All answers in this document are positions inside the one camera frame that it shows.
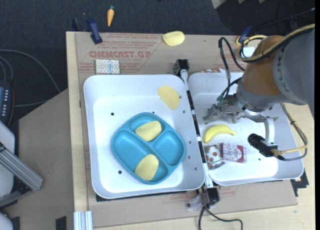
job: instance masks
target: blue clamp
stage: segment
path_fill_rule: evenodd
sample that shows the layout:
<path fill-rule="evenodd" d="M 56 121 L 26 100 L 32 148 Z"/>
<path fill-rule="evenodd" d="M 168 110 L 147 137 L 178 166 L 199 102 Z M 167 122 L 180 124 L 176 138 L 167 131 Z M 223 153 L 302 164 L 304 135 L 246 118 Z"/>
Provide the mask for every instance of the blue clamp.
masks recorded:
<path fill-rule="evenodd" d="M 86 25 L 88 30 L 92 32 L 91 38 L 95 44 L 102 43 L 102 38 L 99 35 L 98 25 L 96 21 L 92 18 L 88 18 L 86 20 Z"/>

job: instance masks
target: white tray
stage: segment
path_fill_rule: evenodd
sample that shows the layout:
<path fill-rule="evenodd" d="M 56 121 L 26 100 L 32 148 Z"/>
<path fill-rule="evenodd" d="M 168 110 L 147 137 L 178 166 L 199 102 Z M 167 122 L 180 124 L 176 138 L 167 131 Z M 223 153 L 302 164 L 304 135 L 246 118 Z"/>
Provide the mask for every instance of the white tray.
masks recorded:
<path fill-rule="evenodd" d="M 242 73 L 232 73 L 232 80 L 242 76 Z M 212 125 L 226 124 L 233 131 L 235 136 L 221 134 L 216 136 L 208 145 L 220 144 L 222 142 L 238 144 L 246 147 L 246 163 L 225 161 L 219 168 L 209 170 L 211 179 L 219 185 L 233 185 L 261 181 L 273 181 L 281 179 L 298 178 L 304 171 L 301 159 L 294 161 L 280 161 L 274 157 L 264 157 L 258 150 L 248 143 L 248 136 L 252 133 L 265 137 L 265 126 L 263 123 L 255 123 L 249 119 L 241 119 L 238 123 L 232 124 L 231 120 L 221 117 L 219 120 L 210 122 L 207 125 L 203 118 L 207 115 L 208 109 L 227 86 L 227 79 L 224 73 L 195 73 L 188 80 L 194 109 L 199 123 L 200 134 L 204 136 L 205 131 Z M 229 94 L 236 92 L 236 85 L 232 86 Z M 264 113 L 265 116 L 278 117 L 275 121 L 275 142 L 279 150 L 297 148 L 289 122 L 280 105 L 273 106 L 272 110 Z M 299 157 L 298 152 L 284 155 L 287 158 Z"/>
<path fill-rule="evenodd" d="M 170 109 L 157 90 L 169 85 L 180 95 L 180 105 Z M 107 199 L 193 190 L 202 186 L 205 173 L 193 117 L 183 81 L 174 75 L 96 75 L 84 84 L 92 185 Z M 133 116 L 155 113 L 182 137 L 185 157 L 163 182 L 150 185 L 133 177 L 111 150 L 115 132 Z"/>

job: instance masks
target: dark floor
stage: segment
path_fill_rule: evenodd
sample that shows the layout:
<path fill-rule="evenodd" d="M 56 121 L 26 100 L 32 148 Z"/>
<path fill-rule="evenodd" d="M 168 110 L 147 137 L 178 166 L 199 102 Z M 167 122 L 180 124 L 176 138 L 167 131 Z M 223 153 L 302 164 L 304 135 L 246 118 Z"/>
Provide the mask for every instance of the dark floor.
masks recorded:
<path fill-rule="evenodd" d="M 114 5 L 116 21 L 108 28 L 106 10 Z M 67 88 L 66 31 L 77 17 L 85 27 L 94 18 L 101 32 L 239 35 L 247 25 L 257 27 L 315 7 L 315 0 L 228 0 L 214 10 L 211 0 L 0 0 L 0 56 L 12 66 L 15 104 L 49 99 L 58 93 L 45 70 L 32 58 L 1 49 L 17 50 L 38 59 L 52 74 L 60 90 Z M 315 22 L 308 13 L 253 33 L 285 34 L 296 26 Z M 0 60 L 10 77 L 10 70 Z M 0 79 L 4 71 L 0 67 Z M 38 105 L 15 107 L 13 121 Z"/>

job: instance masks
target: white patterned box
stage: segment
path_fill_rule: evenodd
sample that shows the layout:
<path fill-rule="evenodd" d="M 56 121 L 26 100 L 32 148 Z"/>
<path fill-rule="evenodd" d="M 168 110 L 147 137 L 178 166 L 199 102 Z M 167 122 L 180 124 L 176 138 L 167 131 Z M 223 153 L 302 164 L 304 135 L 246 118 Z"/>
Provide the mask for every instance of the white patterned box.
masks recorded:
<path fill-rule="evenodd" d="M 119 61 L 109 59 L 96 59 L 95 73 L 97 75 L 120 74 Z"/>

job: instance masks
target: snack package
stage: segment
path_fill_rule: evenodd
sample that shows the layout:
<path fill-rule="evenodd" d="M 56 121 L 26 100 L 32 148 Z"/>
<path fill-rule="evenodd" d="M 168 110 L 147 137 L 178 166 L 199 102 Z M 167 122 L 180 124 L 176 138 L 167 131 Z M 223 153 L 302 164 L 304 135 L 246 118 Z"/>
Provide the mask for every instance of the snack package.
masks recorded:
<path fill-rule="evenodd" d="M 247 161 L 247 149 L 237 144 L 221 144 L 221 154 L 224 160 L 244 163 Z"/>
<path fill-rule="evenodd" d="M 218 168 L 225 164 L 217 145 L 205 147 L 204 153 L 209 169 Z"/>

